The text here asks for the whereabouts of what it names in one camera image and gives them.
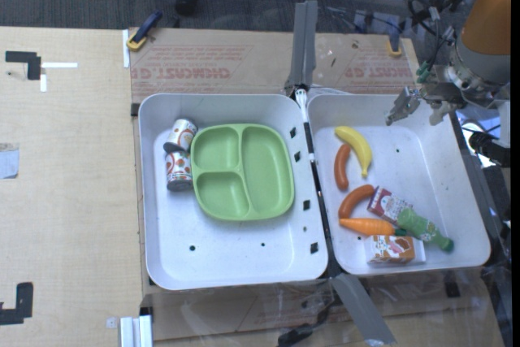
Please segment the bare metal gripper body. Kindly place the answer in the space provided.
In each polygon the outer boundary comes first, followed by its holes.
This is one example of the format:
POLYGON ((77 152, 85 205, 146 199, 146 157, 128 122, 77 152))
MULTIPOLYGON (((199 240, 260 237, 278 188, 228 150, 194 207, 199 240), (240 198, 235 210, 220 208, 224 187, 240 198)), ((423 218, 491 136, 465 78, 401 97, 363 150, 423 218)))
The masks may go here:
POLYGON ((447 102, 458 106, 472 103, 488 106, 495 85, 462 66, 434 66, 421 77, 419 96, 429 103, 447 102))

